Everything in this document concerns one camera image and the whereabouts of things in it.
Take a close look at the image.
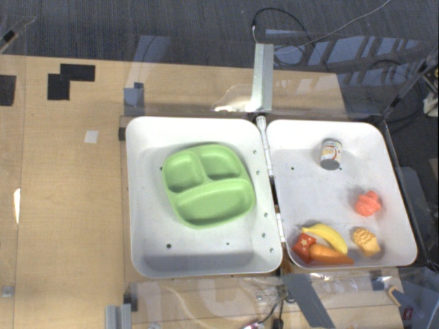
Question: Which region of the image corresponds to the orange toy cupcake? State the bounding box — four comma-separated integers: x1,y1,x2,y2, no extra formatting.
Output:
354,190,383,217

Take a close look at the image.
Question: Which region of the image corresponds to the white plastic tray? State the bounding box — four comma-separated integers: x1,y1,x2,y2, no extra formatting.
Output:
265,119,419,271
125,116,285,280

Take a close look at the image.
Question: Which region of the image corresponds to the thin black and white rod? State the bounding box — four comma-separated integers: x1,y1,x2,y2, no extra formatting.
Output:
256,115,287,243

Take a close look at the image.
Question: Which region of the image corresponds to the yellow toy cupcake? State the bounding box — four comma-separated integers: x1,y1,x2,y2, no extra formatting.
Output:
353,227,382,258

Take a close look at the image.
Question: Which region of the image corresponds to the green divided plate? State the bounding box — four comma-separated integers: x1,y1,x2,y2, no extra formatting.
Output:
161,143,257,230

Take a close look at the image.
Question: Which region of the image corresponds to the small white and orange can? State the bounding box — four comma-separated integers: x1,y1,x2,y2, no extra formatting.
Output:
320,138,343,171

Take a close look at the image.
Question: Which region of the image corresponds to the yellow banana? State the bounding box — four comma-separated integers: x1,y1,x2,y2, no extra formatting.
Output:
301,223,349,256

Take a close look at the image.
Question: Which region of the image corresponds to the orange carrot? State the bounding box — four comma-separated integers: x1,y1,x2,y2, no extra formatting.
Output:
308,243,355,266

